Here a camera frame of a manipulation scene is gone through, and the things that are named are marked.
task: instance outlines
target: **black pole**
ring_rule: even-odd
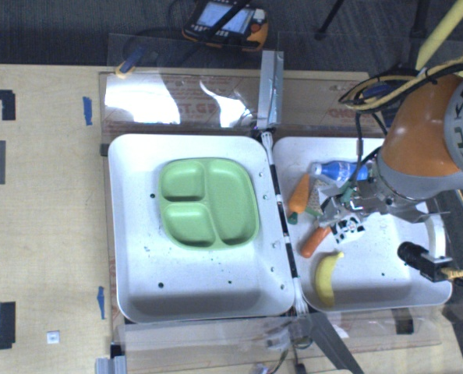
[[[415,13],[415,22],[410,31],[410,52],[408,53],[407,65],[415,68],[417,58],[419,57],[420,46],[423,39],[426,38],[427,29],[427,13],[429,11],[431,0],[419,0],[417,3],[417,11]]]
[[[327,16],[327,19],[325,19],[325,22],[323,23],[322,27],[320,29],[318,29],[318,31],[316,32],[315,38],[317,40],[323,39],[323,37],[325,36],[324,35],[325,32],[327,32],[327,28],[332,23],[332,20],[334,19],[334,17],[338,13],[338,11],[339,11],[340,7],[342,6],[342,3],[344,3],[344,1],[345,0],[337,0],[335,2],[334,7],[332,7],[332,10],[329,12],[329,14]]]
[[[252,0],[238,0],[220,20],[218,20],[202,37],[200,41],[209,41],[213,36],[232,19],[237,12],[248,5]]]

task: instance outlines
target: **yellow tube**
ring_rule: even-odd
[[[423,68],[440,45],[450,36],[462,18],[463,0],[457,0],[420,48],[415,69],[420,70]]]

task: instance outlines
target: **tray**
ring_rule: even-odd
[[[366,139],[365,153],[377,148],[383,140]],[[355,139],[286,137],[274,146],[278,181],[285,201],[309,164],[314,161],[355,161]],[[338,244],[328,235],[310,259],[299,254],[306,238],[314,231],[313,216],[300,214],[296,225],[288,224],[295,262],[301,277],[305,300],[322,312],[351,312],[393,309],[412,306],[441,305],[451,296],[451,283],[432,283],[406,266],[398,258],[398,246],[412,241],[429,248],[424,224],[410,224],[391,215],[374,213],[365,222],[366,232],[356,241]],[[316,294],[314,274],[325,256],[343,252],[332,273],[335,304],[328,307]]]
[[[225,159],[252,182],[256,237],[230,249],[181,248],[160,212],[160,173],[172,161]],[[108,150],[118,306],[135,323],[277,316],[294,285],[264,148],[241,136],[123,135]]]
[[[166,235],[189,249],[243,246],[259,230],[256,197],[242,165],[221,158],[170,162],[159,177]]]

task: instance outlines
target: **green plate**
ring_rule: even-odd
[[[257,236],[260,221],[253,184],[234,161],[172,161],[161,171],[159,196],[164,230],[179,246],[225,249]]]

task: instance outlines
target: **orange and black device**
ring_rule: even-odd
[[[216,34],[208,32],[237,0],[196,0],[192,15],[182,29],[183,36],[191,41],[205,41],[214,47],[224,45],[242,47],[243,51],[259,51],[268,35],[267,14],[263,9],[246,5]]]

